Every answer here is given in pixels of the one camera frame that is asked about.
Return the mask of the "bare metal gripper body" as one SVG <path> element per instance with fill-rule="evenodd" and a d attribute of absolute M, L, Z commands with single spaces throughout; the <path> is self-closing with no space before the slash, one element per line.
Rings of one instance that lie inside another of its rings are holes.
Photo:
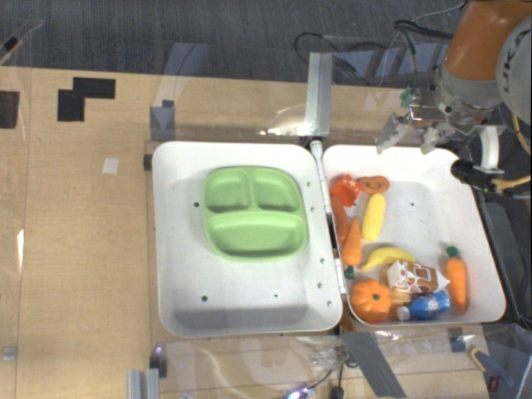
<path fill-rule="evenodd" d="M 465 103 L 445 86 L 417 89 L 409 104 L 410 118 L 415 127 L 463 135 L 469 135 L 492 112 L 492 108 Z"/>

